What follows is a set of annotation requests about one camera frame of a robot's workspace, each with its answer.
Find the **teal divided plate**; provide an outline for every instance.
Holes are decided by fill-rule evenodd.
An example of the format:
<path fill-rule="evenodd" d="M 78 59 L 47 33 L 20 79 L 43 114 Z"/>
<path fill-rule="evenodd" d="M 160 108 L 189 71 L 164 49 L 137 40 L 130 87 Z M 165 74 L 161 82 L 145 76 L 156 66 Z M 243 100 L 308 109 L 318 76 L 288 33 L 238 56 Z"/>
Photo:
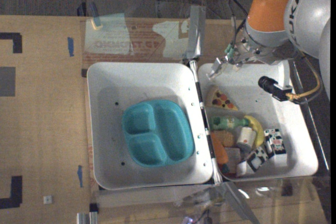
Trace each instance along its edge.
<path fill-rule="evenodd" d="M 122 129 L 133 160 L 145 167 L 176 164 L 194 152 L 189 122 L 169 100 L 145 101 L 127 108 Z"/>

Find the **plastic bottle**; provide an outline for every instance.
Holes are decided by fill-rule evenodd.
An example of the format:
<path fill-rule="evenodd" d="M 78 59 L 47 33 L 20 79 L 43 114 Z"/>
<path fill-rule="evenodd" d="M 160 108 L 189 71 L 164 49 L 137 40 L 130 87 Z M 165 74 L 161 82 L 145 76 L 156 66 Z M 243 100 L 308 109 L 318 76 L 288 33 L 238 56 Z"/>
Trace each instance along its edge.
<path fill-rule="evenodd" d="M 229 130 L 238 126 L 248 126 L 248 124 L 248 119 L 239 119 L 233 116 L 212 117 L 210 119 L 211 130 Z"/>

